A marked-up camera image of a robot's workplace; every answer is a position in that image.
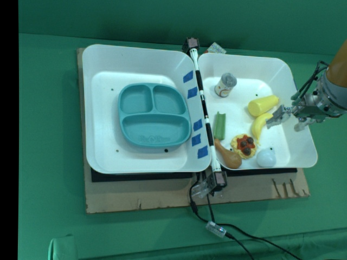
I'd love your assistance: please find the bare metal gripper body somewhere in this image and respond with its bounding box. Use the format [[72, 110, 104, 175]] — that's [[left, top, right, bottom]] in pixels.
[[291, 92, 343, 124]]

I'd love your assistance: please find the yellow plastic bottle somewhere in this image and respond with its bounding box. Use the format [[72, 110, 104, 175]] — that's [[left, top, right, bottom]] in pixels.
[[247, 95, 280, 118]]

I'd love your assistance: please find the white plastic tray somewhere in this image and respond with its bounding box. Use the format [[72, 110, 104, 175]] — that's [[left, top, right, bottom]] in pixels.
[[82, 44, 212, 174], [197, 53, 318, 171]]

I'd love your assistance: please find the yellow banana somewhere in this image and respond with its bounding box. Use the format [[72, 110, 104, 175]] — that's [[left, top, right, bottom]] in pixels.
[[251, 113, 274, 146]]

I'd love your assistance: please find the white round egg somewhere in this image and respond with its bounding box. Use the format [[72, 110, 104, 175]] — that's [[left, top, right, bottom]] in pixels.
[[256, 147, 277, 168]]

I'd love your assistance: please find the yellow spaghetti with meatballs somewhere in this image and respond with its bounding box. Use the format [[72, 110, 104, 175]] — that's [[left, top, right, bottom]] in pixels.
[[230, 133, 258, 160]]

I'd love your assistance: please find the green celery stick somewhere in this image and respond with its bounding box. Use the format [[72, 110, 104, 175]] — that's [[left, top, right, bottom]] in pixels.
[[213, 112, 227, 140]]

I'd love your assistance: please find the small silver and white can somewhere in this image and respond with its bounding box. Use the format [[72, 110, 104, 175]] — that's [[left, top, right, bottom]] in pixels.
[[214, 73, 237, 98]]

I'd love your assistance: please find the brown chicken drumstick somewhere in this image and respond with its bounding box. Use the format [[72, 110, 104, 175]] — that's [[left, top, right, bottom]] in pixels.
[[214, 138, 242, 170]]

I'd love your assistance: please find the black and white thin rod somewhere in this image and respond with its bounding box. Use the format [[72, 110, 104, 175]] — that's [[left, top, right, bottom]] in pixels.
[[189, 47, 223, 173]]

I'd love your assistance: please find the small colourful packet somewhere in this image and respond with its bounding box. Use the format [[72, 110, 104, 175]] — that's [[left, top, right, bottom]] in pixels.
[[207, 42, 227, 55]]

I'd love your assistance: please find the blue divided plate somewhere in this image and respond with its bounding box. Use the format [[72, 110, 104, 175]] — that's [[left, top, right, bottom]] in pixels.
[[117, 83, 192, 148]]

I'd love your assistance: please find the brown cardboard board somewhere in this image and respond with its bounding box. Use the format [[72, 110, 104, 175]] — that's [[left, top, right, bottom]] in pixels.
[[76, 47, 311, 214]]

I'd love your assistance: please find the black block with wires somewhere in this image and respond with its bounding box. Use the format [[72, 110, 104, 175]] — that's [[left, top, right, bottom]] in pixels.
[[206, 171, 228, 192], [182, 37, 201, 55]]

